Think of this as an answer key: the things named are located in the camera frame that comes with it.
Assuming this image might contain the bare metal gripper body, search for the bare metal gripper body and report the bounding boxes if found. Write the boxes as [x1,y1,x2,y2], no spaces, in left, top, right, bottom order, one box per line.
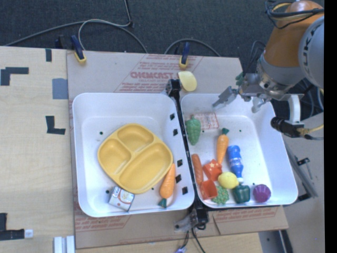
[238,72,293,102]

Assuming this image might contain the clear packet with red print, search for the clear packet with red print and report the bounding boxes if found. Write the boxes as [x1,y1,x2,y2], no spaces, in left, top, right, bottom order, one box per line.
[195,112,220,131]

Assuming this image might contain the pale yellow potato chip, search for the pale yellow potato chip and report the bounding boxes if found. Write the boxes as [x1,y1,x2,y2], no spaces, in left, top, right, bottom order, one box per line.
[177,71,197,92]

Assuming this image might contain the dark green grapes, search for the dark green grapes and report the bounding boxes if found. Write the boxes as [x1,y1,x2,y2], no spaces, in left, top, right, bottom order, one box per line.
[185,114,202,146]

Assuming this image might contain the orange carrot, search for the orange carrot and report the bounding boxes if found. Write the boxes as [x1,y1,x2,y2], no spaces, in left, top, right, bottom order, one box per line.
[157,163,176,209]
[216,128,230,166]

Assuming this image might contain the white plastic tray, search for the white plastic tray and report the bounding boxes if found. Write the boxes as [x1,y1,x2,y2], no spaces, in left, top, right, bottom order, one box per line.
[72,92,195,218]
[180,93,299,209]

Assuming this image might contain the blue bottle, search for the blue bottle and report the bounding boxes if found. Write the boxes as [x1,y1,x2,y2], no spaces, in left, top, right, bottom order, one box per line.
[226,145,245,184]

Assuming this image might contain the thin black rod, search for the thin black rod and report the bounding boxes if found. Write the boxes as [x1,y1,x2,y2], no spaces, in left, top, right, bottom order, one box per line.
[172,93,202,210]

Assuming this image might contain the red cube with star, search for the red cube with star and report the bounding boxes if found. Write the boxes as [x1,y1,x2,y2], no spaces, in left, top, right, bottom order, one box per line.
[202,159,223,181]

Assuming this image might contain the orange sausage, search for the orange sausage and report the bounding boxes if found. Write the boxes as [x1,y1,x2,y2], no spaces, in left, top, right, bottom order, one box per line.
[191,153,204,186]

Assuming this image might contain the yellow lemon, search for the yellow lemon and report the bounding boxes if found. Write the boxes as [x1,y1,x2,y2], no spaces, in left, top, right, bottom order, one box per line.
[217,171,240,190]

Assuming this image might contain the purple ridged fruit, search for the purple ridged fruit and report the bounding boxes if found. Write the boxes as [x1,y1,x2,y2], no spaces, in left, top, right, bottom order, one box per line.
[253,184,272,203]

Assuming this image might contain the green bell pepper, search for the green bell pepper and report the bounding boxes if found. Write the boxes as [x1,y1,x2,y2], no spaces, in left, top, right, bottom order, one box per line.
[232,184,251,204]

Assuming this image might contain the red open cup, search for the red open cup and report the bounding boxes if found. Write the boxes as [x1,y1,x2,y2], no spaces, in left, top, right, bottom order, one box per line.
[199,179,219,200]

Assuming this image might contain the light green grapes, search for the light green grapes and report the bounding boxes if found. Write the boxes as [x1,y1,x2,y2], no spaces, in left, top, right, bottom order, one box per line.
[211,185,230,205]

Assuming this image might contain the yellow divided plate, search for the yellow divided plate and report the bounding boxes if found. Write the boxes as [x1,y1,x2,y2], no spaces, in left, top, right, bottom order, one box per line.
[97,123,174,194]

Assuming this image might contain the brown cardboard board red print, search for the brown cardboard board red print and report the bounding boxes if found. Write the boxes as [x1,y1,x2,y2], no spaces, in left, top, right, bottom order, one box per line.
[66,50,290,249]

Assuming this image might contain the white and orange small carton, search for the white and orange small carton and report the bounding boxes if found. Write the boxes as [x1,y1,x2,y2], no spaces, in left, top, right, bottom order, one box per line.
[108,186,135,212]

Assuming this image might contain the black cylinder on white bracket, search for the black cylinder on white bracket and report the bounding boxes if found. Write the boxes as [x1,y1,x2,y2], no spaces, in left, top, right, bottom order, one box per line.
[270,93,306,138]

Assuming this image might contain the black block with thin wires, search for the black block with thin wires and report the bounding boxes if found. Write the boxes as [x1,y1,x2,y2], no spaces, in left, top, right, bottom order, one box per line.
[166,79,182,97]
[193,207,210,228]

